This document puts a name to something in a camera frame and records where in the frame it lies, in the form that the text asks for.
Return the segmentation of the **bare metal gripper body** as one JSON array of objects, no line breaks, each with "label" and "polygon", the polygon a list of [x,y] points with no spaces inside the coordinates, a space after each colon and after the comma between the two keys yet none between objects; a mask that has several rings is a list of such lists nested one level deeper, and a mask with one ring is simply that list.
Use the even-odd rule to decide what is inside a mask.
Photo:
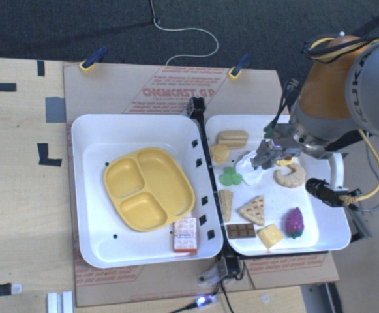
[{"label": "bare metal gripper body", "polygon": [[268,147],[270,151],[280,151],[280,160],[309,155],[321,158],[325,155],[326,141],[311,136],[303,128],[303,125],[290,123],[278,123],[271,135]]}]

